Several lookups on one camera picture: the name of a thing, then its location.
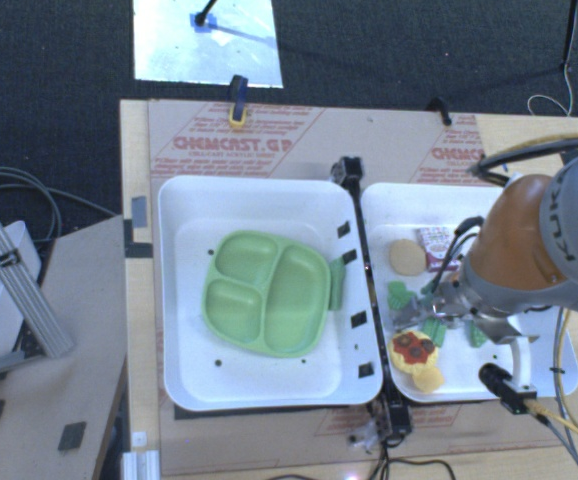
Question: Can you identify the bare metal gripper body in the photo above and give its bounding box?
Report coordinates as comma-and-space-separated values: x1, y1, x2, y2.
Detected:
431, 281, 515, 345

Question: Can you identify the green ridged toy piece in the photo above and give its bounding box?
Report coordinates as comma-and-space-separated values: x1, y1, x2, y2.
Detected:
465, 320, 490, 350
387, 280, 419, 312
420, 317, 449, 348

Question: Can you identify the yellow pizza slice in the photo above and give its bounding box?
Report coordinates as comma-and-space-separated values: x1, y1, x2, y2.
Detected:
388, 329, 441, 375

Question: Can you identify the tan round biscuit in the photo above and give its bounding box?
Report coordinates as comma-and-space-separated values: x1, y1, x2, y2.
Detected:
388, 238, 428, 276

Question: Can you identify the thin black rod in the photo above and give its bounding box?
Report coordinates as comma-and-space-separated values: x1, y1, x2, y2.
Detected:
346, 176, 399, 409

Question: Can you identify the red and white carton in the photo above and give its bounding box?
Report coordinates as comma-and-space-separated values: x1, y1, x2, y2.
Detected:
415, 226, 463, 273

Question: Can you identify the white plastic tray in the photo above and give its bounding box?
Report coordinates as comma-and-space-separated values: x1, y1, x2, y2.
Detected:
157, 174, 385, 413
359, 182, 578, 405

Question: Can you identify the yellow round toy piece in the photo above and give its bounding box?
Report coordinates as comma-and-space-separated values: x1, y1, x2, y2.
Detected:
412, 366, 446, 395

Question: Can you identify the green divided plate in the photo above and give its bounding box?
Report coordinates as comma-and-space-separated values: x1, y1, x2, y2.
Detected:
200, 229, 333, 360

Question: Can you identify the brown cardboard board red print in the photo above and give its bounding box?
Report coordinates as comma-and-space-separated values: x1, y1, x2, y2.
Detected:
146, 98, 578, 477

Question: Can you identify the black cylinder on white bracket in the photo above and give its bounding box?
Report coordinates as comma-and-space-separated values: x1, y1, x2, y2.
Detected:
477, 336, 540, 415

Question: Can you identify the black block with thin wires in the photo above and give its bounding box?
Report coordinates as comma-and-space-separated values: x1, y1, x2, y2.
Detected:
367, 398, 415, 445
330, 156, 366, 187

